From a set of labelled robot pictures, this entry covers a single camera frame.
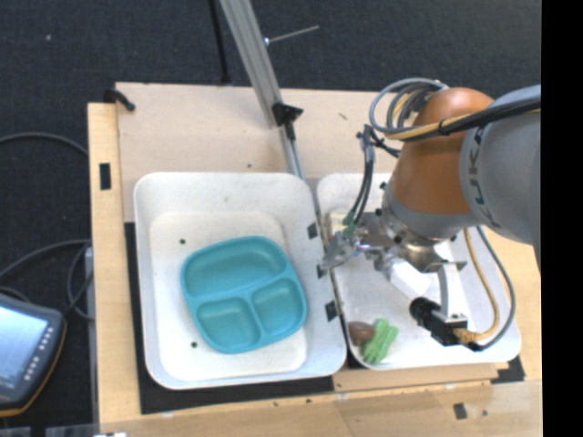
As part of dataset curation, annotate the blue divided plate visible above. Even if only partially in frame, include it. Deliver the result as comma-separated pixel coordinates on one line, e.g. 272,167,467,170
179,235,309,355

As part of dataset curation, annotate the white plastic tray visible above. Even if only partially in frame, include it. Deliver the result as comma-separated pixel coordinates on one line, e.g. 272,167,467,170
133,171,348,391
315,172,523,371

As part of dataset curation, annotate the brown doughnut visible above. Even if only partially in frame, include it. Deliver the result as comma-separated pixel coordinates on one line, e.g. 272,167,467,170
348,320,376,347

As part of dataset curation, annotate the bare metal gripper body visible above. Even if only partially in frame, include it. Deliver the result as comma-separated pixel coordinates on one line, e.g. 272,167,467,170
353,210,456,273

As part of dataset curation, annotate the pale wood board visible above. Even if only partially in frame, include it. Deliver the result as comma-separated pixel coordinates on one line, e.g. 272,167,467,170
113,82,542,393

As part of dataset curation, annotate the black cylinder on white bracket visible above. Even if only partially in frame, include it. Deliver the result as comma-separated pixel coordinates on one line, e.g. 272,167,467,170
408,261,470,348

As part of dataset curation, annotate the green toy vegetable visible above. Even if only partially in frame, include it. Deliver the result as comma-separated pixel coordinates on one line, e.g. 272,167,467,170
362,318,400,365

